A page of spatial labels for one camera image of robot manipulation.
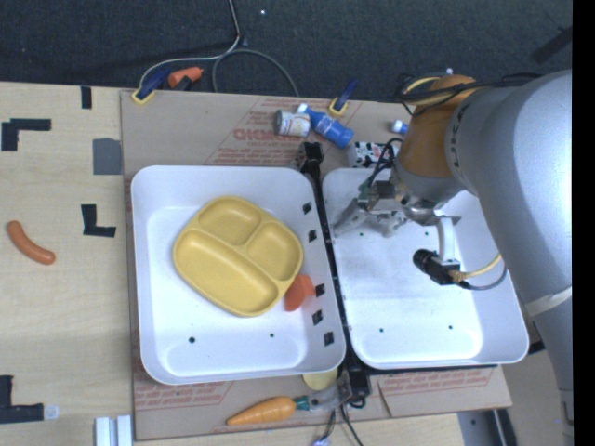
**dark carpet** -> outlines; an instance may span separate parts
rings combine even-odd
[[[233,0],[240,48],[283,65],[303,97],[392,100],[399,75],[479,80],[572,68],[573,0]],[[236,32],[228,0],[0,0],[0,81],[136,87],[165,59],[213,56]],[[212,91],[213,61],[197,63]],[[174,69],[183,64],[173,65]],[[221,92],[292,95],[268,60],[218,65]]]

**orange carrot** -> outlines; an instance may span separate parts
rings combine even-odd
[[[283,421],[296,410],[296,403],[289,397],[274,397],[261,401],[227,420],[229,426],[253,425]]]

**yellow plate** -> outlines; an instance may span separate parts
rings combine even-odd
[[[179,275],[214,304],[239,316],[272,308],[301,268],[298,237],[243,198],[212,200],[192,217],[173,249]]]

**black cable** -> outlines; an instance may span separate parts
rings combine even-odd
[[[496,279],[491,284],[486,284],[484,286],[476,286],[474,284],[468,283],[467,281],[462,281],[458,285],[461,286],[463,289],[469,289],[470,291],[487,291],[488,289],[494,289],[495,287],[499,286],[500,283],[502,283],[506,278],[507,272],[509,272],[509,270],[505,266],[502,270],[502,274],[500,274],[500,277],[498,279]]]
[[[355,442],[358,444],[358,446],[364,446],[364,444],[361,442],[359,436],[357,436],[355,429],[353,429],[353,426],[351,425],[351,421],[350,421],[349,417],[347,416],[347,412],[345,411],[345,405],[343,405],[343,404],[341,405],[341,415],[343,416],[343,419],[345,420],[347,427],[350,429],[351,434],[353,435],[353,438],[355,439]]]
[[[330,417],[328,418],[328,423],[326,424],[326,428],[324,429],[323,435],[319,439],[317,439],[317,441],[323,441],[324,439],[331,436],[333,429],[335,429],[336,419],[337,419],[337,413],[335,410],[333,410]]]
[[[385,168],[389,168],[392,166],[392,163],[394,161],[394,148],[392,147],[392,142],[403,142],[402,138],[392,138],[390,139],[382,148],[382,151],[380,152],[380,156],[378,157],[378,162],[376,164],[376,167],[374,167],[374,171],[372,172],[372,175],[368,178],[368,187],[372,186],[372,182],[374,182],[374,179],[377,177],[377,175],[384,170]],[[389,159],[386,161],[385,164],[383,164],[384,162],[384,156],[387,153],[387,149],[390,148],[390,157]]]
[[[265,55],[264,53],[261,53],[260,51],[256,51],[254,49],[234,49],[233,51],[230,51],[229,53],[225,53],[224,55],[221,55],[216,61],[215,64],[213,65],[213,70],[212,70],[212,74],[211,74],[211,79],[213,82],[213,91],[214,92],[218,92],[218,86],[217,86],[217,68],[218,65],[225,59],[228,58],[232,55],[238,55],[238,54],[248,54],[248,55],[254,55],[254,56],[258,56],[261,58],[264,58],[266,61],[272,63],[273,66],[275,66],[285,77],[285,79],[287,80],[287,82],[291,85],[292,89],[294,90],[294,93],[296,95],[297,98],[299,98],[299,91],[298,91],[298,87],[296,86],[296,83],[294,83],[294,80],[291,78],[291,76],[289,75],[289,73],[287,72],[287,70],[277,61],[275,61],[273,58],[271,58],[269,55]]]
[[[365,407],[365,397],[361,397],[358,400],[350,401],[350,407],[362,410]]]
[[[452,85],[449,87],[443,87],[440,89],[432,89],[431,91],[412,91],[411,93],[404,93],[403,91],[411,85],[411,79],[408,79],[405,84],[401,86],[401,89],[398,91],[396,101],[400,104],[403,104],[405,110],[411,115],[412,117],[418,116],[423,112],[427,111],[428,109],[440,106],[444,104],[446,101],[454,98],[455,96],[459,95],[463,91],[467,91],[470,89],[479,89],[479,88],[486,88],[486,87],[511,87],[511,86],[518,86],[527,83],[533,79],[539,77],[538,74],[533,73],[517,73],[508,76],[502,77],[499,81],[492,81],[492,82],[482,82],[482,81],[475,81],[473,83],[461,83],[458,85]],[[437,102],[432,104],[425,105],[422,109],[418,110],[417,112],[413,113],[407,104],[417,105],[419,102],[423,102],[424,99],[432,98],[435,96],[445,95],[444,99],[441,99]]]
[[[161,68],[162,66],[165,66],[166,64],[182,63],[182,62],[196,63],[197,61],[215,61],[220,56],[225,56],[226,54],[231,53],[240,43],[240,40],[242,39],[242,33],[240,31],[240,23],[238,22],[238,18],[237,18],[236,12],[235,12],[235,4],[234,4],[233,0],[228,0],[228,3],[230,6],[231,17],[233,18],[233,26],[235,27],[236,36],[235,36],[235,41],[231,44],[230,48],[225,51],[225,53],[223,53],[222,55],[217,55],[217,56],[212,56],[212,57],[174,58],[174,59],[167,59],[165,61],[161,61],[157,64],[152,65],[151,68],[149,68],[147,71],[145,71],[144,74],[142,74],[142,76],[140,77],[140,81],[139,81],[139,87],[141,87],[144,84],[145,79],[149,76],[149,74],[151,72],[157,70],[158,68]]]

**toy sausage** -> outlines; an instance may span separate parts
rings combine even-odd
[[[19,248],[19,250],[33,261],[41,264],[52,264],[56,260],[56,255],[51,251],[42,248],[41,246],[32,242],[25,234],[22,225],[16,221],[9,221],[7,224],[7,231],[10,240]]]

